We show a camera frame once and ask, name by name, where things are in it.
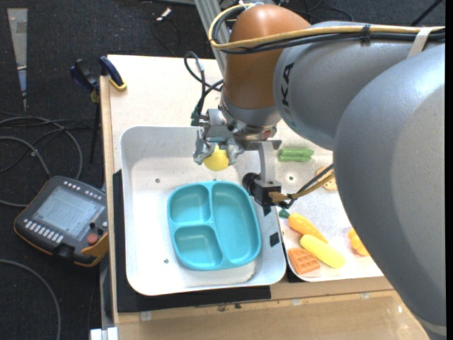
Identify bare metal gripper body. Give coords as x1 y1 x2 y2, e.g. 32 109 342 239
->
197 108 278 149

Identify yellow lemon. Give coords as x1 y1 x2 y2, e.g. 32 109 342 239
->
203 145 231 172

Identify green bean pods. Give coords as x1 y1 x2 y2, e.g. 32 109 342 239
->
277 147 315 164

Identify blue divided plate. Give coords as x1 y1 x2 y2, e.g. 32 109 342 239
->
166 180 263 272

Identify white plastic tray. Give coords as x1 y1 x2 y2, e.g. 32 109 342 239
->
274 125 385 283
119 125 287 297

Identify pale wood board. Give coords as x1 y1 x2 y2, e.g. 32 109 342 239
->
100 54 396 325

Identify orange carrot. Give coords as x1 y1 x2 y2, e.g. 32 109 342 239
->
278 208 329 244

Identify tan biscuit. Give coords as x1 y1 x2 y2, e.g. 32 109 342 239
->
315 165 338 192

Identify orange waffle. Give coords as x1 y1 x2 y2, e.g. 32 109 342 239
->
287 247 321 276

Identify yellow corn cob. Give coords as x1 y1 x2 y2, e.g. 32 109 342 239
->
299 234 347 270

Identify yellow banana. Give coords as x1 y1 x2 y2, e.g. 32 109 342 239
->
347 227 369 257

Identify black cylinder on white bracket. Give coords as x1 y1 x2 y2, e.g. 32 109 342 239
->
242 140 283 207

